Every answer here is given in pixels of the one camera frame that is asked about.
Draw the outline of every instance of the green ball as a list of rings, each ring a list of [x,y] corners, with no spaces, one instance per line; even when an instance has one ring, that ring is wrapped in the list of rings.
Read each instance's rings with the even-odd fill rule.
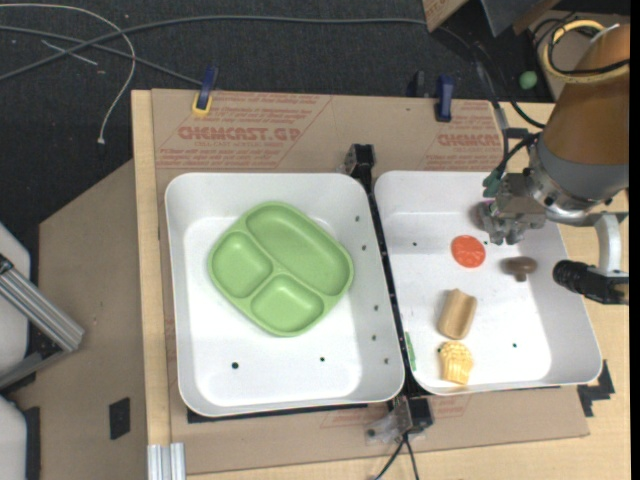
[[[538,75],[535,71],[525,71],[520,75],[519,83],[524,90],[533,89],[538,83]]]

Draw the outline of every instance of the brown toy mushroom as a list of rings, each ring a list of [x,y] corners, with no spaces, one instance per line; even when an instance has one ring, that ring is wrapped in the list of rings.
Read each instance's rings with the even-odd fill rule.
[[[516,281],[521,283],[527,280],[527,274],[535,272],[537,268],[538,262],[528,256],[510,258],[505,263],[505,270],[509,274],[513,274]]]

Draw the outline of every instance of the wooden table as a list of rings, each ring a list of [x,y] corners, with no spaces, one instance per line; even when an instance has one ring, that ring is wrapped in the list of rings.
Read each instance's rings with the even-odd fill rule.
[[[552,105],[524,105],[535,119],[545,121]],[[158,243],[158,198],[153,143],[151,93],[132,93],[135,185],[140,255],[140,292],[144,344],[147,440],[167,445],[172,441],[167,380],[166,342],[162,315],[163,290]],[[525,123],[510,109],[511,126]],[[516,160],[518,166],[524,158]],[[613,209],[627,208],[618,196]],[[628,270],[628,219],[622,224],[625,265]],[[577,261],[597,262],[597,240],[593,230],[562,227],[569,255]],[[600,306],[587,301],[587,308],[603,357],[616,388],[609,401],[595,405],[596,416],[588,420],[591,435],[554,442],[531,442],[484,448],[420,453],[417,463],[422,478],[453,479],[562,479],[598,480],[630,478],[630,387],[629,308]],[[365,479],[375,476],[387,457],[323,462],[262,469],[192,475],[205,479]],[[413,478],[408,456],[398,457],[385,478]]]

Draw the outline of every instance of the green plate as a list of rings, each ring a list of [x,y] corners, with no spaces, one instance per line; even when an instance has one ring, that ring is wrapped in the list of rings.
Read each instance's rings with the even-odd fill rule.
[[[353,281],[346,249],[297,208],[260,204],[209,254],[215,286],[257,325],[297,336],[318,323]]]

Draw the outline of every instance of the black floor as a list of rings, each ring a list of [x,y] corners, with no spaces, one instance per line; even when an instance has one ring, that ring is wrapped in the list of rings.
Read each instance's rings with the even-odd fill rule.
[[[120,27],[209,14],[309,18],[422,19],[421,0],[0,0],[76,6]],[[630,0],[564,0],[556,9],[630,15]],[[110,31],[77,12],[2,8],[0,26],[27,27],[78,38]],[[513,82],[535,68],[526,35],[494,38],[479,0],[470,0],[444,27],[465,41],[480,41],[509,79],[501,99],[550,101],[540,84],[522,91]],[[412,75],[428,81],[441,73],[456,80],[455,96],[484,99],[469,54],[443,31],[410,24],[309,25],[252,21],[200,22],[131,35],[137,55],[192,79],[208,62],[220,67],[218,85],[239,91],[403,96]],[[65,57],[9,79],[9,73],[55,51],[40,36],[0,30],[0,222],[23,239],[39,222],[131,158],[129,98],[115,108],[96,140],[102,119],[129,72],[127,59],[83,50],[94,65]],[[48,38],[54,46],[66,46]],[[106,46],[126,51],[121,40]],[[192,83],[138,66],[130,88],[195,88]]]

